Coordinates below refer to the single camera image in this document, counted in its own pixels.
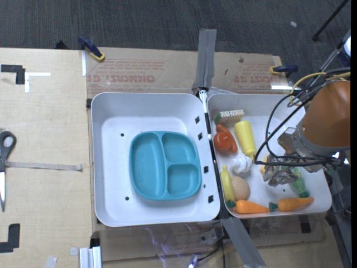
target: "brown cylinder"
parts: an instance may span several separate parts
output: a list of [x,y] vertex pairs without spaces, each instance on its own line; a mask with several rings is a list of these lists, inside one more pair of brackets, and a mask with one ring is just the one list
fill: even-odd
[[336,81],[321,88],[301,123],[310,142],[325,147],[351,145],[351,83]]

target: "yellow banana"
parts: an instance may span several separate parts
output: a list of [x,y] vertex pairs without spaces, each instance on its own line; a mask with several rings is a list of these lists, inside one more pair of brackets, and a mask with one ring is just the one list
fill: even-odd
[[221,174],[224,201],[227,202],[231,200],[232,202],[234,202],[235,199],[234,199],[233,185],[231,182],[230,173],[227,171],[226,165],[222,166],[222,171],[220,174]]

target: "blue bowl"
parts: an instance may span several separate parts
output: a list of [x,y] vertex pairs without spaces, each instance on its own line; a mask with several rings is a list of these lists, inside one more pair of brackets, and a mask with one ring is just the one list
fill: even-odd
[[129,171],[135,191],[151,200],[187,198],[201,185],[197,148],[177,132],[138,134],[130,145]]

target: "table surface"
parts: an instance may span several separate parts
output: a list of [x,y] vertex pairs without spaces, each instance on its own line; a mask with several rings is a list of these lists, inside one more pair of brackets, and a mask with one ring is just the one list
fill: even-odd
[[[134,59],[167,55],[171,66],[185,68],[195,76],[194,53],[157,50],[111,49]],[[217,69],[236,63],[239,54],[218,54]],[[83,76],[82,51],[0,49],[0,63],[22,65],[31,76],[30,92],[15,84],[15,73],[0,73],[0,130],[11,131],[17,144],[9,161],[44,164],[81,164],[82,171],[60,171],[8,167],[6,210],[0,213],[0,242],[6,242],[8,226],[19,223],[20,246],[0,253],[2,267],[43,267],[49,256],[56,267],[78,267],[72,247],[88,247],[93,233],[93,191],[91,190],[90,123],[86,108],[87,79]],[[97,65],[87,61],[87,69]],[[237,77],[237,71],[231,76]],[[267,267],[343,267],[331,227],[322,219],[320,241],[258,248]],[[243,266],[234,247],[225,246],[227,267]],[[183,267],[187,257],[168,257],[105,262],[103,267]],[[205,267],[222,266],[221,251],[202,262]]]

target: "blue clamp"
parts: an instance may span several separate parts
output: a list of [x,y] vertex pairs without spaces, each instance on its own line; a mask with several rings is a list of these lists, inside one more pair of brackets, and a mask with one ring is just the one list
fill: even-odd
[[78,41],[85,47],[87,47],[90,51],[90,55],[95,58],[97,61],[103,61],[105,58],[105,54],[101,52],[96,45],[93,44],[91,40],[84,36],[79,36]]
[[297,65],[271,66],[269,73],[271,75],[282,75],[282,73],[296,73],[298,70],[299,67]]

